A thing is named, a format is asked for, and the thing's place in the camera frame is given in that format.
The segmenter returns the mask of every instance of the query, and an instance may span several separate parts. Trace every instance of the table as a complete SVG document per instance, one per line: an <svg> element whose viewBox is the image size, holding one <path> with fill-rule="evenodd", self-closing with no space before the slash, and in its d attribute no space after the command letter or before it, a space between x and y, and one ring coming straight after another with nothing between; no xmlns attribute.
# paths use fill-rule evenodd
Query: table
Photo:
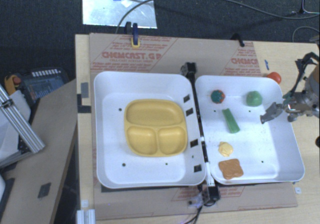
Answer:
<svg viewBox="0 0 320 224"><path fill-rule="evenodd" d="M76 76L77 94L81 93L81 83L90 81L90 58L89 36L76 35ZM272 70L279 71L282 76L280 84L282 92L288 92L294 85L298 71L295 60L302 58L306 53L313 51L319 55L315 44L283 43L283 42L253 42L255 52L263 75L268 74L265 60L268 61ZM309 67L306 75L310 74L313 67ZM91 105L90 96L82 99L82 105ZM319 136L319 119L315 117L299 117L292 124L296 140L305 165L304 178L294 185L301 189L297 195L297 208L283 208L270 210L240 211L200 214L198 219L201 223L316 223L320 219L320 184L319 177L319 148L315 145L315 139ZM83 210L94 208L93 191L93 156L91 135L91 114L78 114L78 145L79 145L79 176L80 176L80 199L86 199L87 205L82 205ZM184 223L193 216L175 215L165 217L135 218L123 220L97 221L98 224L162 224Z"/></svg>

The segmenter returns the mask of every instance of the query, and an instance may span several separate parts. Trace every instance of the cable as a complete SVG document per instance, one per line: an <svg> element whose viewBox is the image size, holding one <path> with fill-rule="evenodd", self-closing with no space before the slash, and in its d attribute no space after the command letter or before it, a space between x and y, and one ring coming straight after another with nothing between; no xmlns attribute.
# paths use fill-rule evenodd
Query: cable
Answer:
<svg viewBox="0 0 320 224"><path fill-rule="evenodd" d="M198 218L199 218L201 210L202 210L202 206L198 209L198 212L196 213L196 215L190 221L188 221L188 222L186 222L184 224L189 224L189 223L191 223L193 221L194 221L193 224L196 224L197 221L198 221Z"/></svg>
<svg viewBox="0 0 320 224"><path fill-rule="evenodd" d="M148 2L150 2L150 1L153 1L153 0L144 0L144 1L140 2L139 4L135 5L133 8L131 8L128 12L126 12L126 13L124 14L124 16L121 18L118 26L116 27L116 30L115 30L116 34L117 34L117 32L118 32L118 30L119 30L119 28L120 28L121 23L123 22L123 20L126 18L126 16L127 16L128 14L130 14L130 13L131 13L133 10L135 10L137 7L139 7L139 6L141 6L141 5L145 4L145 3L148 3ZM263 13L263 14L271 15L271 16L278 17L278 18L281 18L281 19L303 20L303 19L309 19L309 18L313 18L313 17L319 16L319 14L316 14L316 15L312 15L312 16L308 16L308 17L298 17L298 18L287 17L287 16L281 16L281 15L269 13L269 12L267 12L267 11L264 11L264 10L261 10L261 9L258 9L258 8L255 8L255 7L250 6L250 5L247 5L247 4L243 4L243 3L238 2L238 1L235 1L235 0L223 0L223 1L227 1L227 2L234 3L234 4L237 4L237 5L240 5L240 6L244 6L244 7L247 7L247 8L249 8L249 9L255 10L255 11L257 11L257 12L261 12L261 13Z"/></svg>
<svg viewBox="0 0 320 224"><path fill-rule="evenodd" d="M294 40L295 40L295 34L296 34L296 32L297 32L298 30L300 30L300 29L310 29L310 30L314 30L314 31L316 31L317 33L319 33L319 30L316 29L316 28L313 28L313 27L310 27L310 26L300 26L300 27L298 27L297 29L295 29L295 30L293 31L293 33L292 33L292 42L294 42Z"/></svg>

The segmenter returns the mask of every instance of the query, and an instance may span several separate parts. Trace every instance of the black floor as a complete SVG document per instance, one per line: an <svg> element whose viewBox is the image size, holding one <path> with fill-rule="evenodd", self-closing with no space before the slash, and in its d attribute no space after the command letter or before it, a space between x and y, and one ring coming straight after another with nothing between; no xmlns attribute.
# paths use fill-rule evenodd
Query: black floor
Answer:
<svg viewBox="0 0 320 224"><path fill-rule="evenodd" d="M62 67L75 78L75 41L77 33L114 33L110 26L82 24L82 0L0 0L0 82L10 72L39 67ZM235 0L243 4L294 18L301 0ZM305 8L319 12L320 0L305 0ZM156 0L158 29L141 29L140 34L230 39L237 32L243 40L291 41L300 26L319 29L319 16L304 20L285 20L265 15L222 0ZM298 42L308 42L316 33L301 29ZM75 161L61 201L75 205ZM72 223L74 209L58 211L57 223Z"/></svg>

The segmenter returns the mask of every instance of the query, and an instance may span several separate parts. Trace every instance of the robotic claw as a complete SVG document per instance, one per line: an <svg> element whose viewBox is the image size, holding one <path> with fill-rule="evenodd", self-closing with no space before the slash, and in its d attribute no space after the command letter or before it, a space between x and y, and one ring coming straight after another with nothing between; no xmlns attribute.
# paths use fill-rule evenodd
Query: robotic claw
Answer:
<svg viewBox="0 0 320 224"><path fill-rule="evenodd" d="M299 74L294 87L283 96L283 103L273 103L264 115L260 116L261 123L265 123L279 116L283 111L289 115L289 122L297 120L298 116L306 114L308 117L316 116L319 118L319 57L310 52L303 59L295 61ZM303 77L305 69L309 64L316 65L314 71L309 78ZM297 85L302 80L305 80L305 87L302 92L296 92Z"/></svg>

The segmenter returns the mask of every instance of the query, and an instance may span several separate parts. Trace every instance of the yellow divided plate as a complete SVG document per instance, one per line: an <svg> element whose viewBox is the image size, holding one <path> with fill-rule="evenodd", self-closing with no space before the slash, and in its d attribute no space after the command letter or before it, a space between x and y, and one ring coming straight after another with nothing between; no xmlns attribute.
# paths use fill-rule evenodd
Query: yellow divided plate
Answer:
<svg viewBox="0 0 320 224"><path fill-rule="evenodd" d="M130 149L146 157L169 157L186 149L186 119L182 109L167 100L130 102L124 113L125 138Z"/></svg>

